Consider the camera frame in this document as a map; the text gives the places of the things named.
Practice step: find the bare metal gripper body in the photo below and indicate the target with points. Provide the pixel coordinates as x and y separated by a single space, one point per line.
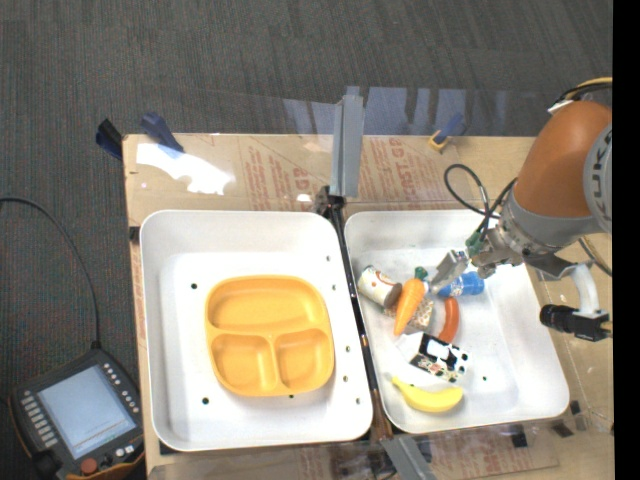
505 248

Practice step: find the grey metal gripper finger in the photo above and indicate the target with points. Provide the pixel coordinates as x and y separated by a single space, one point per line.
450 267
486 270

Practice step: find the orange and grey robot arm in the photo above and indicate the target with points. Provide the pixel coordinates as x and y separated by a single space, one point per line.
555 168

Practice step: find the blue bottle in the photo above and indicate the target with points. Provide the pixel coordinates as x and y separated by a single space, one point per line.
465 285

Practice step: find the orange sausage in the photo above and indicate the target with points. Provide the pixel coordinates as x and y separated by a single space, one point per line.
451 318

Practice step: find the patterned beige packet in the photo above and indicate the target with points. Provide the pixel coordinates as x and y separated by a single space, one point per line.
424 315

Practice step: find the orange carrot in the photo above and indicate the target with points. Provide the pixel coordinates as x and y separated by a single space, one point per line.
407 303

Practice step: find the white printed can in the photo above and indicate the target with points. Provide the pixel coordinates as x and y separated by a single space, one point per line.
375 284

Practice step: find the white plastic tray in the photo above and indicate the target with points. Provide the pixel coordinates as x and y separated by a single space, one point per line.
250 238
510 348

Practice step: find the black and white printed carton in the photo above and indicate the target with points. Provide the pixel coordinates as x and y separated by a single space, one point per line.
442 357

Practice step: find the yellow banana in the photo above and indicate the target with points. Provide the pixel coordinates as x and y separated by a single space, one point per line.
432 399

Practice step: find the orange divided plate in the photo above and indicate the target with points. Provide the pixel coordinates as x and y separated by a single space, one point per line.
270 335

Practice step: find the brown cardboard board red print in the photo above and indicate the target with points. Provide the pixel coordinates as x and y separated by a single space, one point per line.
280 173

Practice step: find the black cylinder on white bracket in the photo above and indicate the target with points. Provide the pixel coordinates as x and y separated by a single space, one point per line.
575 318

